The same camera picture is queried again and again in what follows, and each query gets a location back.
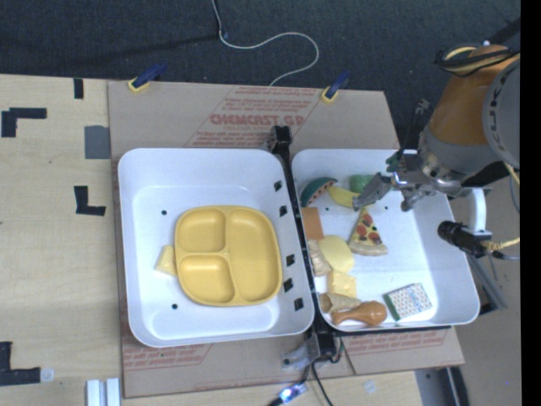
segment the cardboard sheet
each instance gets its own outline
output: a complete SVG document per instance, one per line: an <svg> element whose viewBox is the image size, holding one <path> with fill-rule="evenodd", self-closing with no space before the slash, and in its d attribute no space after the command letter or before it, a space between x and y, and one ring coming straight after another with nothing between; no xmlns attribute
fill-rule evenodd
<svg viewBox="0 0 541 406"><path fill-rule="evenodd" d="M122 316L126 398L296 381L281 356L303 335L177 348L148 348L131 334L126 311L117 163L138 147L250 147L265 144L274 125L292 129L291 153L308 148L396 149L396 133L379 91L340 91L332 104L322 90L238 85L151 83L139 94L126 81L108 83L114 215ZM320 377L459 365L453 328L345 337L348 359L325 365Z"/></svg>

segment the pizza slice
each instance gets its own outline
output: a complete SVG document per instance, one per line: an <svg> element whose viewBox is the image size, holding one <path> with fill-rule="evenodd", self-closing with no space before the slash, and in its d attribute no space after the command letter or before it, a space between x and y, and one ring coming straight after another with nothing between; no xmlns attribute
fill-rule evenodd
<svg viewBox="0 0 541 406"><path fill-rule="evenodd" d="M349 249L361 255L387 254L387 247L380 237L366 206L359 212L358 220L347 242Z"/></svg>

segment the black carpet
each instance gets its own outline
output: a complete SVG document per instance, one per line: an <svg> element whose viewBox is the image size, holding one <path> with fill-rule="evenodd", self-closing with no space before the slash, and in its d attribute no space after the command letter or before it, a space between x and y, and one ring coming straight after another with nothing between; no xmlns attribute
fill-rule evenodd
<svg viewBox="0 0 541 406"><path fill-rule="evenodd" d="M437 52L484 40L520 49L521 0L216 1L233 44L285 31L318 44L317 64L277 85L323 88L347 69L348 89L385 92L401 137L417 101L435 104L445 87ZM210 0L0 0L0 13L1 74L128 79L166 63L166 81L268 85L314 58L301 37L226 47Z"/></svg>

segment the yellow plate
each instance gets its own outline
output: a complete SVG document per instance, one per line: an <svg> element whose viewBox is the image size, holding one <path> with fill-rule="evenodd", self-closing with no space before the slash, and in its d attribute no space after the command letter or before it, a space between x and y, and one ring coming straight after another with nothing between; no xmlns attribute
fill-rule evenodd
<svg viewBox="0 0 541 406"><path fill-rule="evenodd" d="M205 305L255 305L280 290L280 250L272 222L244 206L184 212L175 228L175 259L183 291Z"/></svg>

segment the table surface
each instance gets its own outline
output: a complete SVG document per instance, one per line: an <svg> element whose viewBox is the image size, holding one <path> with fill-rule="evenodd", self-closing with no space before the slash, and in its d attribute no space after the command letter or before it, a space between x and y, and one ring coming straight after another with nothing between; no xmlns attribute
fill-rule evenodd
<svg viewBox="0 0 541 406"><path fill-rule="evenodd" d="M108 159L85 159L84 128L108 126L107 81L0 75L0 110L44 107L0 139L0 341L11 368L49 368L53 381L0 387L0 404L85 404L85 382L121 377L117 264ZM88 186L103 217L76 215L74 186ZM325 379L334 404L421 405L415 373ZM232 388L122 404L268 404L285 386ZM315 381L295 404L325 404Z"/></svg>

